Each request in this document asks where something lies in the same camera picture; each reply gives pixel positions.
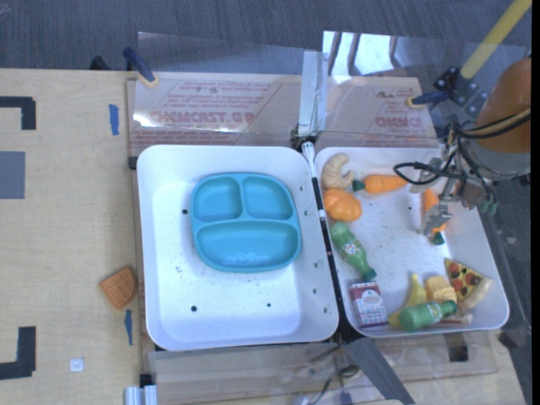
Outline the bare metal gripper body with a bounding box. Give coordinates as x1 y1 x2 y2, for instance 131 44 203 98
438 170 494 211

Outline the small orange carrot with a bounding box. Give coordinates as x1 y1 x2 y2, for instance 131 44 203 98
423 187 446 246

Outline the white plastic tray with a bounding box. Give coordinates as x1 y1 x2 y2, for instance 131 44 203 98
314 146 510 339
136 143 340 352

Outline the orange carrot with green top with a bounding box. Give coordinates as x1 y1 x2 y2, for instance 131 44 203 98
351 174 409 196

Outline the pizza slice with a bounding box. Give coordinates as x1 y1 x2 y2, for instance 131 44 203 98
443 257 494 312

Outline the yellow banana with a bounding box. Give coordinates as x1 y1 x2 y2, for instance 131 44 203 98
387 273 429 328

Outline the green bottle with round label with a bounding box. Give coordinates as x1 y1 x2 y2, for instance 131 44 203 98
329 220 378 283

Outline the orange lumpy toy bread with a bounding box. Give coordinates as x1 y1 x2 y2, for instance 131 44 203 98
322 188 364 223

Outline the green bottle with yellow label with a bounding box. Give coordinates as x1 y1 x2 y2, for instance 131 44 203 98
398 300 459 333

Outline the red and white carton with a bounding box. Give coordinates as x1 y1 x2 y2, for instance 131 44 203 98
348 280 390 329

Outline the beige croissant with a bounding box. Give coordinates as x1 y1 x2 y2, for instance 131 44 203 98
321 153 356 192

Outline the blue divided plate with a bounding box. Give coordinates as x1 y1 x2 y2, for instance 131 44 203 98
189 171 303 274

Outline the brown cardboard board red print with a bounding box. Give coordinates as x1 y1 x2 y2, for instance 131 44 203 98
126 72 500 381

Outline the orange waffle biscuit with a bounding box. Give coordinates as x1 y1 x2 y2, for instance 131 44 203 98
99 266 138 311

